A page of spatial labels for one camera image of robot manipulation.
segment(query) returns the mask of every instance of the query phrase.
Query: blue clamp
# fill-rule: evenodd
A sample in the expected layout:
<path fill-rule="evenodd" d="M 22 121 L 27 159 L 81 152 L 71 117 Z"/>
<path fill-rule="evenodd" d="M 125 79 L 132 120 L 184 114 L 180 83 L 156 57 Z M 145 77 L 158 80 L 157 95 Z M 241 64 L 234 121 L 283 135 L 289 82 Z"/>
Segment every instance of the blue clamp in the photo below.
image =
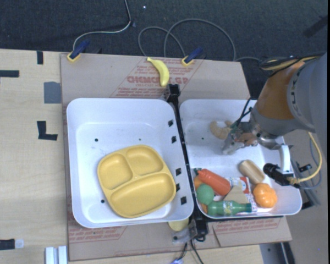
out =
<path fill-rule="evenodd" d="M 196 50 L 194 50 L 192 53 L 190 53 L 188 56 L 184 57 L 181 60 L 181 64 L 185 67 L 188 67 L 195 57 L 198 57 L 199 55 L 203 54 L 203 49 L 201 47 L 198 47 Z"/>
<path fill-rule="evenodd" d="M 81 53 L 83 53 L 83 51 L 88 47 L 89 43 L 89 40 L 82 41 L 75 50 L 67 55 L 67 59 L 72 63 L 77 61 L 81 57 Z"/>

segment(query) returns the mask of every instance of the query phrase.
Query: divided yellow plate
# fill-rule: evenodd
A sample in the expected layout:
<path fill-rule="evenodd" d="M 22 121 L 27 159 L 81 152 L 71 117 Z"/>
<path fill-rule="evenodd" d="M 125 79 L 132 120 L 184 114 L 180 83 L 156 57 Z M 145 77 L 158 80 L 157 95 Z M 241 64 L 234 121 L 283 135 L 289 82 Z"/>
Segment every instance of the divided yellow plate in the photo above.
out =
<path fill-rule="evenodd" d="M 175 181 L 164 160 L 146 145 L 106 155 L 97 172 L 109 205 L 125 218 L 149 214 L 171 202 L 176 194 Z"/>

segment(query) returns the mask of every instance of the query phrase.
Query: cardboard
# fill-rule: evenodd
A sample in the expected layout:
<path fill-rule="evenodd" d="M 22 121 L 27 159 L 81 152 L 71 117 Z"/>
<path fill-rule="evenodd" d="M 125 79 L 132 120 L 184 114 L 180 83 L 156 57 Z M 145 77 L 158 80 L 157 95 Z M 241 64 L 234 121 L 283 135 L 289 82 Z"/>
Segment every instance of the cardboard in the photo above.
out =
<path fill-rule="evenodd" d="M 159 76 L 146 57 L 83 54 L 70 63 L 60 55 L 64 123 L 65 171 L 68 202 L 69 260 L 156 254 L 181 251 L 173 244 L 167 223 L 88 229 L 79 225 L 71 208 L 66 107 L 81 97 L 166 98 Z M 179 102 L 191 98 L 247 99 L 249 91 L 240 63 L 195 60 L 183 67 L 180 59 L 159 58 L 179 84 Z M 272 243 L 291 240 L 285 217 L 209 222 L 209 233 L 197 249 Z"/>

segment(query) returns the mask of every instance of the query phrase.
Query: table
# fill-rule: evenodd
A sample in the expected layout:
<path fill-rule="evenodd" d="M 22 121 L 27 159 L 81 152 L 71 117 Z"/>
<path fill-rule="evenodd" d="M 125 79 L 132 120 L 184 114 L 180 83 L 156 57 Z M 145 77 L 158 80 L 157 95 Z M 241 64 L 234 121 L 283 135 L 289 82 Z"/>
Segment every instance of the table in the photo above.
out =
<path fill-rule="evenodd" d="M 44 83 L 61 81 L 60 53 L 0 49 L 0 239 L 24 247 L 0 251 L 0 263 L 43 263 L 44 249 L 67 245 L 67 205 L 61 103 L 46 104 Z M 39 140 L 37 122 L 55 140 Z M 204 263 L 263 263 L 259 245 L 203 249 Z M 78 263 L 171 263 L 178 252 Z M 186 263 L 197 263 L 189 251 Z"/>

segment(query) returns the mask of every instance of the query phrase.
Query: white tray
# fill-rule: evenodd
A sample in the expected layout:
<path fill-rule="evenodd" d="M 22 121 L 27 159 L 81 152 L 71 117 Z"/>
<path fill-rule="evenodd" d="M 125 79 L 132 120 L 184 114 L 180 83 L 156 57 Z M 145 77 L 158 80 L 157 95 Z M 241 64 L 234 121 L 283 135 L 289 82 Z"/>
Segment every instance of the white tray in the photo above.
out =
<path fill-rule="evenodd" d="M 282 158 L 279 151 L 271 151 L 260 145 L 239 149 L 232 155 L 222 154 L 221 147 L 224 141 L 212 135 L 209 128 L 210 122 L 236 121 L 245 104 L 245 100 L 187 100 L 181 104 L 181 123 L 191 169 L 207 168 L 223 177 L 240 177 L 242 174 L 238 170 L 238 165 L 243 160 L 252 160 L 261 169 L 268 162 L 281 166 Z M 298 189 L 292 186 L 281 186 L 267 175 L 263 182 L 268 183 L 277 193 L 278 202 L 274 208 L 258 208 L 255 213 L 225 218 L 284 216 L 294 215 L 300 211 L 302 199 Z M 223 218 L 202 213 L 212 219 Z"/>
<path fill-rule="evenodd" d="M 72 210 L 84 227 L 101 228 L 179 221 L 194 208 L 175 114 L 162 100 L 79 98 L 67 107 Z M 164 159 L 179 190 L 173 201 L 137 218 L 115 214 L 97 177 L 101 158 L 116 150 L 148 145 Z"/>

